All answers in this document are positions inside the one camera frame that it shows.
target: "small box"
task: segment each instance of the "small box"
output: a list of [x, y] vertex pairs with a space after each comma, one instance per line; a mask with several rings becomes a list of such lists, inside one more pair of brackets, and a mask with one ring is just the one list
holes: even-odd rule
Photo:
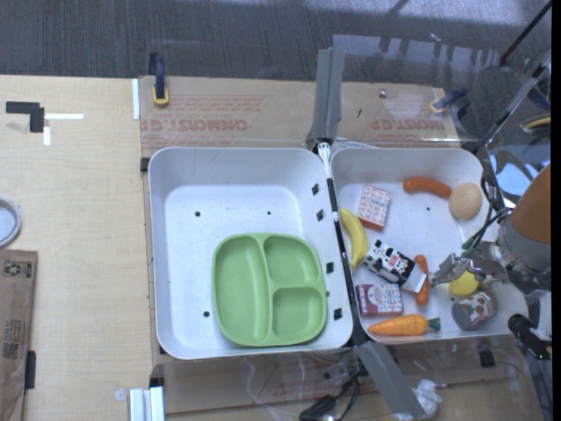
[[355, 290], [362, 315], [399, 315], [403, 313], [400, 286], [397, 284], [359, 284]]
[[391, 246], [376, 239], [362, 265], [386, 281], [396, 283], [403, 290], [418, 293], [426, 275], [415, 262]]
[[357, 216], [360, 222], [376, 231], [384, 229], [387, 208], [389, 206], [389, 192], [365, 184], [360, 196]]

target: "orange carrot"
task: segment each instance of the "orange carrot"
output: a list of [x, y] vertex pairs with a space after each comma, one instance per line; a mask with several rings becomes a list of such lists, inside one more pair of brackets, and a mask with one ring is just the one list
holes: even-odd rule
[[370, 325], [368, 331], [377, 335], [422, 335], [428, 327], [440, 331], [440, 318], [428, 320], [419, 313], [401, 315]]
[[452, 189], [443, 182], [425, 177], [405, 179], [403, 181], [403, 190], [406, 192], [430, 192], [442, 198], [447, 198], [452, 193]]
[[421, 289], [419, 290], [419, 293], [415, 294], [415, 302], [419, 305], [427, 305], [430, 295], [429, 266], [427, 265], [427, 258], [422, 254], [418, 254], [415, 256], [415, 263], [419, 266], [424, 275], [427, 276]]

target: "small container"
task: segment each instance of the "small container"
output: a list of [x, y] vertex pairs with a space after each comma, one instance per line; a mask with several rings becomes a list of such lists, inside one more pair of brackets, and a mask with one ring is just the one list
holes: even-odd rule
[[389, 206], [389, 192], [365, 184], [360, 195], [357, 216], [364, 226], [381, 231], [386, 224], [387, 208]]
[[403, 301], [397, 284], [375, 283], [355, 286], [362, 315], [401, 315]]
[[474, 331], [497, 312], [494, 299], [480, 291], [455, 303], [452, 317], [462, 331]]
[[415, 261], [395, 250], [390, 245], [376, 239], [370, 246], [361, 264], [400, 289], [419, 293], [427, 276]]

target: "gray metal bracket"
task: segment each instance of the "gray metal bracket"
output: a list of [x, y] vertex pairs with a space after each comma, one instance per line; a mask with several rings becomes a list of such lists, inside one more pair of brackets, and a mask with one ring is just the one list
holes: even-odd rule
[[306, 145], [314, 149], [319, 141], [331, 143], [337, 136], [341, 120], [341, 83], [343, 81], [344, 50], [330, 47], [320, 50], [317, 56], [316, 100], [314, 120]]
[[163, 387], [131, 389], [128, 404], [129, 421], [166, 421]]
[[409, 415], [415, 419], [427, 417], [427, 413], [385, 345], [367, 341], [356, 346], [356, 351], [394, 415]]

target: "gray carpet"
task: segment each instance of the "gray carpet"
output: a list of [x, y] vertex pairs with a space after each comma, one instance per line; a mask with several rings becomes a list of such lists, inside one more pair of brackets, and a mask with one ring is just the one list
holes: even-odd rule
[[342, 46], [345, 81], [483, 92], [481, 135], [550, 48], [551, 10], [488, 73], [548, 1], [0, 0], [0, 74], [136, 77], [156, 51], [168, 75], [314, 81]]

